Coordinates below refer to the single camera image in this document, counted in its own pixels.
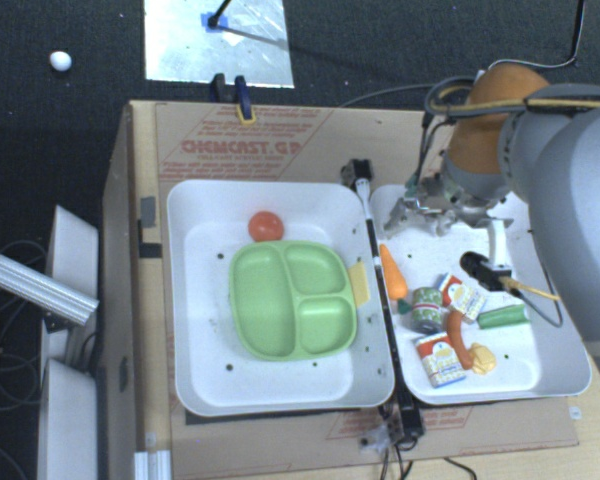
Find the cardboard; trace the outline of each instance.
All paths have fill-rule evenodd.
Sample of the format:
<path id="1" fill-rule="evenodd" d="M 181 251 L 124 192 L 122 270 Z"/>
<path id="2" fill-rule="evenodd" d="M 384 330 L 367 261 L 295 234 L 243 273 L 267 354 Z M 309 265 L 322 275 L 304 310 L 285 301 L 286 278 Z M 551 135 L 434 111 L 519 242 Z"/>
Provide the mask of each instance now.
<path id="1" fill-rule="evenodd" d="M 418 112 L 256 107 L 256 114 L 256 124 L 243 126 L 231 105 L 131 102 L 123 116 L 127 126 L 121 128 L 116 146 L 118 159 L 124 156 L 119 151 L 129 148 L 130 168 L 127 173 L 112 168 L 107 184 L 105 207 L 128 205 L 128 211 L 119 206 L 105 211 L 105 230 L 112 226 L 120 232 L 126 229 L 131 240 L 137 240 L 136 245 L 118 246 L 126 259 L 112 257 L 114 251 L 105 251 L 104 258 L 105 263 L 124 267 L 114 275 L 112 267 L 105 265 L 112 274 L 111 279 L 105 278 L 105 293 L 132 305 L 135 325 L 127 321 L 125 327 L 123 317 L 105 318 L 119 320 L 124 328 L 117 329 L 115 336 L 115 330 L 107 331 L 108 353 L 102 366 L 107 371 L 117 368 L 123 353 L 118 349 L 125 349 L 128 357 L 136 354 L 130 362 L 135 380 L 133 400 L 113 388 L 107 390 L 109 449 L 113 450 L 112 441 L 122 432 L 127 432 L 125 442 L 133 440 L 128 431 L 137 426 L 137 449 L 171 449 L 174 478 L 180 480 L 380 462 L 375 452 L 361 452 L 359 443 L 365 432 L 380 423 L 375 409 L 203 419 L 186 414 L 174 392 L 164 215 L 166 196 L 177 182 L 195 177 L 338 182 L 340 169 L 350 159 L 369 158 L 375 171 L 372 186 L 381 186 L 403 183 L 417 162 Z M 448 136 L 441 134 L 438 140 Z M 436 157 L 429 160 L 425 173 L 435 169 L 436 161 Z M 128 200 L 123 201 L 121 192 L 119 198 L 113 198 L 112 192 L 122 190 L 113 185 L 125 183 L 120 180 L 125 175 L 129 187 Z M 151 204 L 155 204 L 155 212 L 147 210 Z M 113 343 L 123 338 L 124 343 Z M 111 416 L 118 409 L 121 413 Z M 126 421 L 134 415 L 133 423 Z M 574 446 L 578 442 L 565 399 L 431 408 L 423 411 L 423 417 L 427 433 L 409 458 Z M 124 449 L 118 444 L 117 454 L 109 453 L 110 473 L 132 463 L 129 449 L 128 444 Z"/>

